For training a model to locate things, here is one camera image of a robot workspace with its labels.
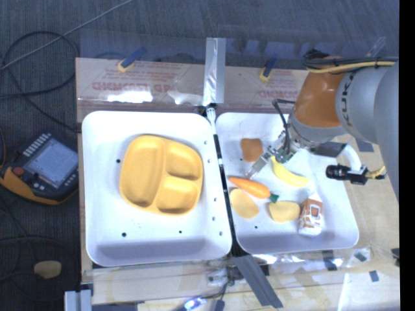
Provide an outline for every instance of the gray floor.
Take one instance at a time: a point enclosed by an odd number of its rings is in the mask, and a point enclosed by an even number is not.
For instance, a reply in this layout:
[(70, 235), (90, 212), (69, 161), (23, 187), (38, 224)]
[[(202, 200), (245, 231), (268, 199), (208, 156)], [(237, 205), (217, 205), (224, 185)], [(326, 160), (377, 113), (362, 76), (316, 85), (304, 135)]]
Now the gray floor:
[[(134, 0), (71, 32), (125, 1), (0, 0), (0, 57), (7, 53), (3, 64), (57, 38), (33, 33), (38, 31), (70, 32), (67, 38), (87, 57), (127, 54), (139, 38), (159, 48), (148, 59), (204, 63), (207, 37), (227, 38), (228, 65), (261, 67), (277, 54), (276, 67), (301, 69), (302, 55), (309, 49), (362, 57), (376, 43), (381, 43), (378, 55), (399, 56), (399, 0)], [(42, 130), (52, 130), (75, 144), (75, 82), (71, 75), (76, 55), (69, 42), (60, 40), (1, 71), (0, 129), (8, 153)], [(68, 78), (59, 89), (30, 97), (58, 122), (25, 98), (5, 97), (49, 89)], [(4, 206), (27, 235), (61, 241), (79, 255), (77, 195), (51, 207), (1, 187), (0, 241), (23, 234), (14, 229)], [(46, 244), (0, 244), (1, 310), (64, 309), (62, 300), (53, 304), (34, 300), (61, 297), (62, 291), (73, 288), (77, 270), (61, 246)], [(27, 275), (15, 275), (13, 281), (2, 280), (12, 269), (30, 271), (34, 259), (48, 258), (62, 259), (65, 272), (61, 278), (36, 282)]]

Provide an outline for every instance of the toy carrot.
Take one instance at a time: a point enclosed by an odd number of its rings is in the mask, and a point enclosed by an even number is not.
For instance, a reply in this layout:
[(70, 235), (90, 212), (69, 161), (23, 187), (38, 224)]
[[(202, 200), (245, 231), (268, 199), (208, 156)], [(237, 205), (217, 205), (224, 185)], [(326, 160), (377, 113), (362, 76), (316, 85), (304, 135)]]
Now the toy carrot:
[(250, 179), (237, 178), (235, 176), (230, 176), (229, 180), (254, 197), (261, 199), (270, 198), (273, 203), (275, 203), (278, 199), (276, 194), (272, 194), (270, 189), (260, 182), (251, 181)]

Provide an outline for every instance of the control button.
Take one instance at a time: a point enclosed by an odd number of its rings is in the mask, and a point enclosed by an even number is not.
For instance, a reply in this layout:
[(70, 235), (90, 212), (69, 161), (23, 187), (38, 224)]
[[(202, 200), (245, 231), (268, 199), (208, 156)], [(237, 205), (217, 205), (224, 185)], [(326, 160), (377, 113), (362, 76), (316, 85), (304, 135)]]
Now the control button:
[(18, 178), (21, 178), (23, 176), (23, 174), (25, 173), (25, 170), (22, 167), (14, 167), (13, 168), (13, 173)]

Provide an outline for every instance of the blue and yellow clamp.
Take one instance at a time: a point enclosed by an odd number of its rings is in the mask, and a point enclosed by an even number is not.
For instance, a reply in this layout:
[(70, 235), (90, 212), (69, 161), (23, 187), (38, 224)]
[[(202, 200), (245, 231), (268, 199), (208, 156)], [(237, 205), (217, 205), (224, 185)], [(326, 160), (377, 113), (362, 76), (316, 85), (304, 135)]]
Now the blue and yellow clamp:
[(132, 66), (134, 65), (134, 61), (139, 60), (146, 52), (147, 50), (144, 47), (141, 47), (138, 50), (134, 51), (124, 60), (121, 60), (118, 63), (118, 70), (125, 73), (127, 70), (132, 68)]
[(268, 80), (271, 77), (272, 68), (274, 67), (276, 61), (277, 61), (277, 58), (273, 57), (265, 63), (264, 67), (261, 70), (261, 73), (259, 74), (259, 78), (261, 80), (263, 80), (264, 82), (268, 82)]

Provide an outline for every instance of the white tray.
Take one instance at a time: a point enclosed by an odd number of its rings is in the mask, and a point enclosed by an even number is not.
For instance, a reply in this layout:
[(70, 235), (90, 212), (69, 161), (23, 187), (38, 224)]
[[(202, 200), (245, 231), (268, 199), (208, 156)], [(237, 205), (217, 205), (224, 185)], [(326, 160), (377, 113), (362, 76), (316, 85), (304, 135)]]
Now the white tray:
[[(277, 113), (224, 113), (218, 117), (216, 128), (226, 177), (243, 177), (253, 163), (242, 160), (241, 139), (259, 138), (265, 150), (274, 144), (283, 124)], [(291, 200), (299, 204), (316, 190), (323, 201), (324, 226), (321, 234), (314, 237), (299, 235), (297, 220), (286, 224), (273, 221), (267, 209), (270, 200), (252, 197), (259, 207), (256, 217), (244, 219), (232, 210), (239, 245), (254, 255), (354, 246), (359, 238), (359, 229), (344, 183), (326, 178), (326, 167), (336, 165), (336, 159), (301, 150), (287, 164), (291, 171), (308, 177), (312, 182), (302, 188), (291, 187), (275, 176), (271, 162), (253, 180), (267, 185), (272, 193), (279, 195), (279, 200)], [(228, 180), (228, 191), (234, 187)]]
[[(122, 159), (138, 135), (193, 147), (204, 165), (196, 207), (181, 216), (137, 209), (119, 193)], [(192, 113), (96, 111), (82, 123), (86, 250), (101, 266), (210, 260), (225, 256), (231, 233), (209, 122)]]

